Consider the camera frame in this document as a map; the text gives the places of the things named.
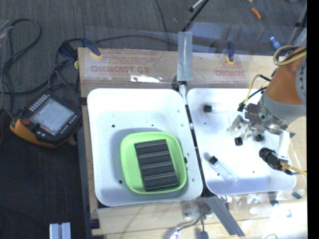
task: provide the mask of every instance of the black cap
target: black cap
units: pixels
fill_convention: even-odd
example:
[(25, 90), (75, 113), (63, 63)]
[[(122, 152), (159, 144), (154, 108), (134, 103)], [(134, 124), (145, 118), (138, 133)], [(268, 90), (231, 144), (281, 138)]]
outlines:
[(209, 159), (209, 162), (212, 163), (213, 165), (218, 161), (217, 157), (215, 156), (212, 156), (210, 159)]

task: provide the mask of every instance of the green tray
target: green tray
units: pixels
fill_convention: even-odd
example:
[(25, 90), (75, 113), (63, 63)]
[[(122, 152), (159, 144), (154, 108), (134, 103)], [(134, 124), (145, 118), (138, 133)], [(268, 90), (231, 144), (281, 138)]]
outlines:
[[(138, 157), (134, 144), (165, 139), (176, 172), (178, 186), (146, 191), (143, 185), (142, 175), (139, 167)], [(124, 179), (127, 186), (138, 194), (160, 194), (177, 191), (184, 187), (187, 180), (186, 166), (183, 152), (178, 140), (171, 134), (165, 132), (140, 132), (132, 133), (123, 138), (121, 142), (121, 164)]]

